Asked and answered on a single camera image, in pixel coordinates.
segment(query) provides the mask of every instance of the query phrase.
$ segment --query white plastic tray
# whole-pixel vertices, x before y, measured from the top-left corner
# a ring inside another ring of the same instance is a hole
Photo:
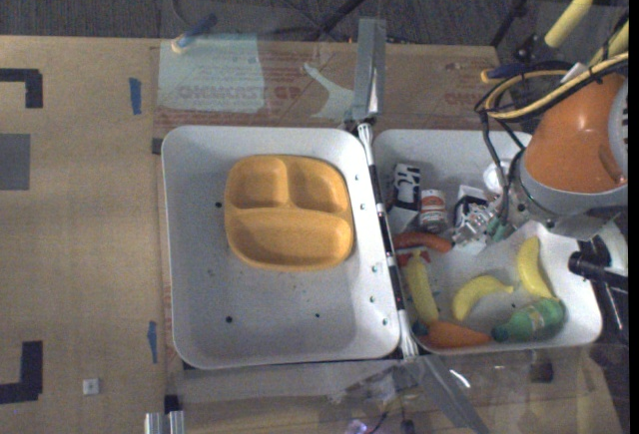
[[[520,134],[525,143],[529,136]],[[503,132],[491,134],[502,159],[512,158],[517,147]],[[483,171],[491,164],[480,132],[396,130],[381,133],[373,142],[375,161],[382,184],[390,183],[396,163],[414,163],[421,168],[424,189],[443,190],[447,198],[449,219],[456,202],[459,185],[485,189]],[[441,354],[490,352],[543,347],[584,345],[593,342],[602,329],[602,318],[589,281],[568,270],[568,257],[578,249],[577,242],[554,235],[541,224],[530,222],[507,240],[490,246],[477,256],[454,248],[447,254],[430,251],[428,277],[440,318],[452,320],[450,305],[454,293],[468,280],[491,273],[506,283],[517,285],[515,257],[521,243],[537,235],[541,241],[540,263],[555,294],[566,305],[566,323],[552,338],[527,343],[497,343],[459,349],[435,349]],[[521,287],[513,294],[484,297],[464,321],[468,327],[490,332],[490,328],[510,317],[512,311],[534,298]],[[412,313],[411,305],[407,309]]]
[[[224,228],[227,174],[240,158],[323,159],[344,176],[353,211],[350,257],[323,271],[242,263]],[[162,147],[173,335],[201,369],[376,359],[399,342],[394,295],[363,146],[332,129],[181,127]]]

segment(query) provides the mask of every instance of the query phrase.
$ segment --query orange tray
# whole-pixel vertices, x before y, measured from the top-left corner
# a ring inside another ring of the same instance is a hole
[[[341,173],[299,156],[237,161],[227,177],[225,229],[238,258],[279,271],[334,267],[350,255],[354,241]]]

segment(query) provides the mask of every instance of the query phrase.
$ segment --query green bottle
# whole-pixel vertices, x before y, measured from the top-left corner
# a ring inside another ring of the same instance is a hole
[[[492,329],[498,342],[527,342],[548,338],[563,324],[566,309],[559,299],[539,299],[515,311],[510,320]]]

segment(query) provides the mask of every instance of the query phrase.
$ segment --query yellow banana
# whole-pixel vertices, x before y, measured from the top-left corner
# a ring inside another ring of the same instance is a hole
[[[417,310],[417,317],[427,326],[432,324],[439,318],[439,312],[430,291],[426,266],[419,256],[419,250],[412,253],[403,273],[415,310]]]
[[[452,315],[456,320],[462,321],[468,315],[475,303],[482,297],[496,292],[512,293],[514,287],[505,285],[496,277],[482,274],[471,281],[467,281],[457,291],[452,299]]]
[[[554,297],[539,268],[539,237],[529,237],[517,253],[517,271],[523,287],[534,295]]]

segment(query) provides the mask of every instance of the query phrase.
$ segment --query red and white can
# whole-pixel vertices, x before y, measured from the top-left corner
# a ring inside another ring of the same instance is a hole
[[[446,199],[443,191],[423,190],[421,192],[419,225],[431,233],[441,233],[448,228]]]

